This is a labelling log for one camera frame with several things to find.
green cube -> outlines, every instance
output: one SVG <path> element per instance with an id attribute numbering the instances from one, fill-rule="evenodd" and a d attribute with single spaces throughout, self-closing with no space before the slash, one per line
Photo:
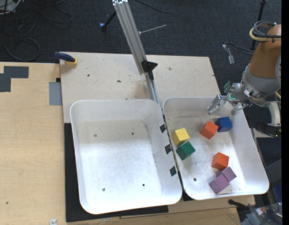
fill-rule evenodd
<path id="1" fill-rule="evenodd" d="M 178 149 L 176 150 L 176 153 L 180 156 L 182 160 L 186 159 L 194 152 L 195 152 L 195 149 L 189 141 L 180 145 Z"/>

clamp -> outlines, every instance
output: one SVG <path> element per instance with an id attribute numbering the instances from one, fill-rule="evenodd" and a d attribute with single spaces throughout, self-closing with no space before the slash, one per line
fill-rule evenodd
<path id="1" fill-rule="evenodd" d="M 64 60 L 65 64 L 76 65 L 77 59 L 63 52 L 55 52 L 54 59 Z"/>

tripod leg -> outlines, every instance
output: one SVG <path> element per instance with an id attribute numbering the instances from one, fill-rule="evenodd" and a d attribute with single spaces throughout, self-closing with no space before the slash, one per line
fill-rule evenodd
<path id="1" fill-rule="evenodd" d="M 116 15 L 116 11 L 111 15 L 111 17 L 108 19 L 108 21 L 106 23 L 100 23 L 100 26 L 101 26 L 103 31 L 105 31 L 107 29 L 108 24 L 115 17 L 115 15 Z"/>

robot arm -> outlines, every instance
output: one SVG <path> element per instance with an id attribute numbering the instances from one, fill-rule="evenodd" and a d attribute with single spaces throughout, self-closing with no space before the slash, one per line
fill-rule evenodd
<path id="1" fill-rule="evenodd" d="M 259 32 L 260 27 L 271 27 L 266 34 Z M 227 83 L 224 92 L 226 96 L 218 94 L 208 107 L 209 114 L 221 109 L 228 101 L 232 104 L 232 115 L 239 113 L 252 104 L 268 107 L 272 122 L 270 124 L 259 123 L 257 129 L 270 136 L 281 135 L 281 120 L 278 104 L 270 102 L 267 98 L 281 88 L 281 39 L 282 25 L 270 22 L 256 22 L 250 31 L 250 37 L 259 41 L 250 63 L 242 74 L 239 83 Z"/>

aluminum rail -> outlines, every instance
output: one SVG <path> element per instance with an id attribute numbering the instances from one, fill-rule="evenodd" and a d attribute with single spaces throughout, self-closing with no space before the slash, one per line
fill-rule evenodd
<path id="1" fill-rule="evenodd" d="M 128 0 L 112 0 L 112 2 L 139 73 L 140 75 L 145 74 L 151 98 L 160 105 L 154 79 L 150 78 L 148 72 L 143 70 L 142 62 L 147 61 L 147 58 Z"/>

